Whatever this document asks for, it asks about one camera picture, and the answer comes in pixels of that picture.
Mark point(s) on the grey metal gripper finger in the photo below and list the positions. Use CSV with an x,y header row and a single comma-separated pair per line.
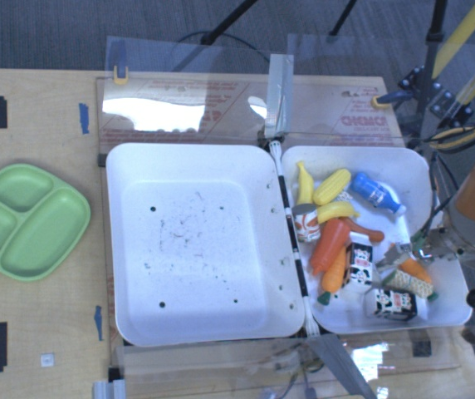
x,y
403,248
392,259

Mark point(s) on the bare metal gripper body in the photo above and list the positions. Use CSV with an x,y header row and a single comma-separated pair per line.
x,y
439,244

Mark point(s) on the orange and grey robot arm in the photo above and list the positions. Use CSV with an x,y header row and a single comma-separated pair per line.
x,y
474,198

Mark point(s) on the cow print milk carton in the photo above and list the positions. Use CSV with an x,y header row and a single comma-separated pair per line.
x,y
395,303
360,266

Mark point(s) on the brown sausage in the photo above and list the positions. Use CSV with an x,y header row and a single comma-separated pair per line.
x,y
366,232

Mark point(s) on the orange bottle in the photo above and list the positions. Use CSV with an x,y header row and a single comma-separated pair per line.
x,y
331,241

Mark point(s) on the blue bottle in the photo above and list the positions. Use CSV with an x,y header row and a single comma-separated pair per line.
x,y
372,191

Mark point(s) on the white plastic tray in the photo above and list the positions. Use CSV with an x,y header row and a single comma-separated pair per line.
x,y
196,243
441,310

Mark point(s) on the yellow banana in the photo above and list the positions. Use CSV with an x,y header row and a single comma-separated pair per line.
x,y
305,185
337,211

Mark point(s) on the white and orange can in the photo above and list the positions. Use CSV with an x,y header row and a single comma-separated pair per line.
x,y
306,225

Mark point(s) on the yellow corn cob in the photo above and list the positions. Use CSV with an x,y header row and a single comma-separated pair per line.
x,y
332,186

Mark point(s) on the thin black and white rod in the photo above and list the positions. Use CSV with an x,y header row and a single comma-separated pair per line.
x,y
288,218

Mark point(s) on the brown cardboard board red print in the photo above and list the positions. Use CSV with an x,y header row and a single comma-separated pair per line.
x,y
158,87

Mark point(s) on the green divided plate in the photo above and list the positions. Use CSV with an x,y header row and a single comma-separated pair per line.
x,y
30,223

